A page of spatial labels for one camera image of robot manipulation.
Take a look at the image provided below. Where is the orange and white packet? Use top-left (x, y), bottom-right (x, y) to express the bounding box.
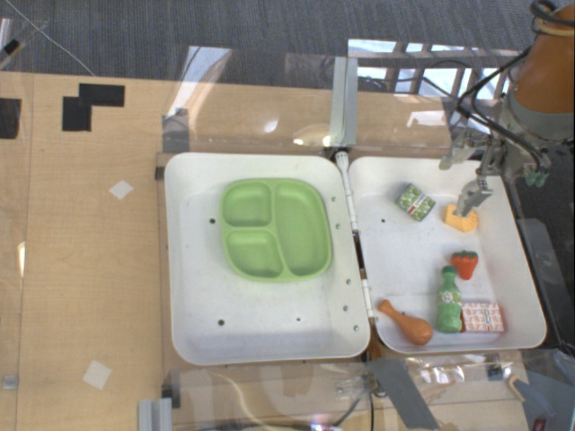
top-left (461, 302), bottom-right (506, 333)

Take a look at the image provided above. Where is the white plastic tray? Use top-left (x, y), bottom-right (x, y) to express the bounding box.
top-left (348, 155), bottom-right (548, 356)
top-left (164, 152), bottom-right (372, 367)

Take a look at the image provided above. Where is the green and white carton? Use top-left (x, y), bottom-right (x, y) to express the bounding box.
top-left (394, 182), bottom-right (437, 222)

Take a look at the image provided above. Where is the brown chicken drumstick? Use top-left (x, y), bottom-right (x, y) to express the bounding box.
top-left (376, 299), bottom-right (435, 347)

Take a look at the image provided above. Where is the yellow cheese wedge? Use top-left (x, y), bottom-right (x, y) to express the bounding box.
top-left (443, 202), bottom-right (479, 233)

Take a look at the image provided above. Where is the green bottle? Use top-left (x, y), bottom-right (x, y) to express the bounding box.
top-left (435, 265), bottom-right (464, 334)

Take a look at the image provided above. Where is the thin black and white rod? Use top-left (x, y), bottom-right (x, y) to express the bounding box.
top-left (334, 150), bottom-right (376, 321)

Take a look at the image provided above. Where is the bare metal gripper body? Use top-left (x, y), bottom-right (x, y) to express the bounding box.
top-left (466, 128), bottom-right (511, 184)

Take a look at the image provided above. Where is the red strawberry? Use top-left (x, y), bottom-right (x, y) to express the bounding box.
top-left (450, 250), bottom-right (480, 281)

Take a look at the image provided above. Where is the green divided plate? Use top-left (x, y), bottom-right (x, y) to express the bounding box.
top-left (218, 177), bottom-right (333, 283)

